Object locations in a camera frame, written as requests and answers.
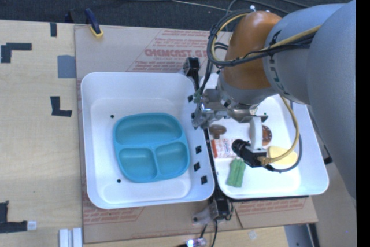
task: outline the green sponge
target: green sponge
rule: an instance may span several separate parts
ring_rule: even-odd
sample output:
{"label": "green sponge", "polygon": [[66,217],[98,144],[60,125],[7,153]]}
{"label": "green sponge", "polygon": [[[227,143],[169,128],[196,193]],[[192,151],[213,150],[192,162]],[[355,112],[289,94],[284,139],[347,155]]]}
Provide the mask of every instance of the green sponge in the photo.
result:
{"label": "green sponge", "polygon": [[233,187],[242,187],[246,164],[240,158],[235,158],[230,164],[230,172],[226,184]]}

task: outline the black connector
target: black connector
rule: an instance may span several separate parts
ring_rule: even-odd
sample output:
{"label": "black connector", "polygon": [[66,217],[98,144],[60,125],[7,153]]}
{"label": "black connector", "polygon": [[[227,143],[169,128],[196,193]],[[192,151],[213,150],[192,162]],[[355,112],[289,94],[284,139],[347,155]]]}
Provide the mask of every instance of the black connector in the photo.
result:
{"label": "black connector", "polygon": [[226,198],[217,198],[216,199],[217,210],[219,212],[218,219],[224,219],[229,217],[230,209],[229,209],[229,202]]}
{"label": "black connector", "polygon": [[186,76],[191,77],[194,80],[196,90],[199,89],[199,69],[201,69],[199,58],[186,58],[183,71]]}
{"label": "black connector", "polygon": [[265,157],[267,152],[252,152],[247,148],[247,146],[250,146],[250,142],[237,139],[232,143],[231,149],[238,157],[242,158],[244,163],[246,163],[248,166],[252,168],[262,167],[258,157]]}
{"label": "black connector", "polygon": [[269,164],[265,166],[265,169],[267,169],[267,170],[269,170],[271,172],[275,172],[276,171],[276,169],[273,166],[269,165]]}

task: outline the blue plate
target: blue plate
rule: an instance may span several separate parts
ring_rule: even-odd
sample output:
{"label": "blue plate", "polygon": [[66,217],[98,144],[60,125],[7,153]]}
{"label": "blue plate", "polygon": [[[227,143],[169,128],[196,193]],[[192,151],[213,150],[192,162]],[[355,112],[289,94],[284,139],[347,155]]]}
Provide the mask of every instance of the blue plate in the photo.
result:
{"label": "blue plate", "polygon": [[123,117],[114,126],[113,142],[120,169],[133,182],[175,178],[190,164],[183,127],[167,113]]}

